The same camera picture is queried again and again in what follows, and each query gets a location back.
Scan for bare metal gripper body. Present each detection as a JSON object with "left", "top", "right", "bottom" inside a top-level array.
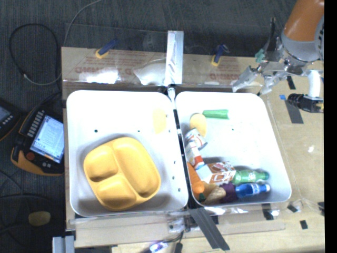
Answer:
[{"left": 259, "top": 53, "right": 323, "bottom": 80}]

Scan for green stick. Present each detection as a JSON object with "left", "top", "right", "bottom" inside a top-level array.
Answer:
[{"left": 202, "top": 109, "right": 230, "bottom": 120}]

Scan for white plastic tray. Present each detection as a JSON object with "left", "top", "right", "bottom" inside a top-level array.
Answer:
[
  {"left": 65, "top": 89, "right": 190, "bottom": 218},
  {"left": 174, "top": 91, "right": 293, "bottom": 209}
]

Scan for yellow oval biscuit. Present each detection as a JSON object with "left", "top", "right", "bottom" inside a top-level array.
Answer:
[{"left": 189, "top": 113, "right": 208, "bottom": 138}]

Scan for brown cardboard board red print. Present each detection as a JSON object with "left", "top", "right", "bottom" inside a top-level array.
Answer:
[{"left": 61, "top": 46, "right": 325, "bottom": 249}]

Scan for thin black and white rod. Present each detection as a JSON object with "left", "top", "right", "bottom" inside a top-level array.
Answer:
[{"left": 167, "top": 86, "right": 191, "bottom": 208}]

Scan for white can red print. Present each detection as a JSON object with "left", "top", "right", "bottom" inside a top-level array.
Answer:
[{"left": 184, "top": 128, "right": 209, "bottom": 151}]

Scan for small white and orange carton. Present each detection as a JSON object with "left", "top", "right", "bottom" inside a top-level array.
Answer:
[{"left": 185, "top": 144, "right": 206, "bottom": 169}]

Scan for green plastic bottle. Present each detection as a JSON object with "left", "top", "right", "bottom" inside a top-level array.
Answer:
[{"left": 231, "top": 169, "right": 270, "bottom": 186}]

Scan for pale yellow oval piece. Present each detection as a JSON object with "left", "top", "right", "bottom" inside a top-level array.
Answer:
[{"left": 152, "top": 108, "right": 167, "bottom": 135}]

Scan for large orange and white carton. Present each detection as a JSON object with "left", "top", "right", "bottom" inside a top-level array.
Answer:
[{"left": 196, "top": 161, "right": 237, "bottom": 187}]

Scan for blue plastic bottle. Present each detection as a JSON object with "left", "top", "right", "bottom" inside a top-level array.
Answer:
[{"left": 234, "top": 182, "right": 271, "bottom": 200}]

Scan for purple grapes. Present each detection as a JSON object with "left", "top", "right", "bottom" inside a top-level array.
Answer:
[{"left": 219, "top": 181, "right": 239, "bottom": 204}]

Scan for orange carrot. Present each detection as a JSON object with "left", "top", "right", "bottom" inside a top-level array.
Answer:
[{"left": 187, "top": 162, "right": 206, "bottom": 202}]

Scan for tan bread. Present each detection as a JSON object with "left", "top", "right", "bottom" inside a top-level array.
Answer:
[{"left": 202, "top": 183, "right": 227, "bottom": 206}]

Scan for yellow divided plate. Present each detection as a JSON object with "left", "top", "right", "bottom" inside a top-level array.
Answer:
[{"left": 83, "top": 137, "right": 162, "bottom": 212}]

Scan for dull yellow oval object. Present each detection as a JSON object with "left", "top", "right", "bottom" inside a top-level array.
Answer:
[{"left": 28, "top": 211, "right": 52, "bottom": 227}]

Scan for black cylinder on white bracket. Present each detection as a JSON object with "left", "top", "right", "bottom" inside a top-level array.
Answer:
[{"left": 287, "top": 70, "right": 325, "bottom": 113}]

